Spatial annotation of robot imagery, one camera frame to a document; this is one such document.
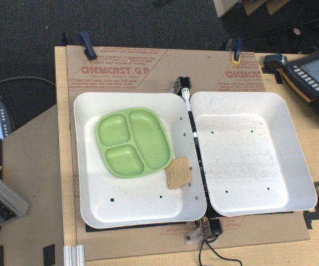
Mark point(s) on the green divided plate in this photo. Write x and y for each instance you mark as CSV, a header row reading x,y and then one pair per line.
x,y
137,140

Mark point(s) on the tan toy bread slice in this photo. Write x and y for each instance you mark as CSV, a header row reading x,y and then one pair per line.
x,y
178,173

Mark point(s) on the brown cardboard board red print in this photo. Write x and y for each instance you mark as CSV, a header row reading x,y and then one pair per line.
x,y
148,71

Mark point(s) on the white plastic tray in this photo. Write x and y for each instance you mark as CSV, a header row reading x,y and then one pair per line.
x,y
137,204
242,162

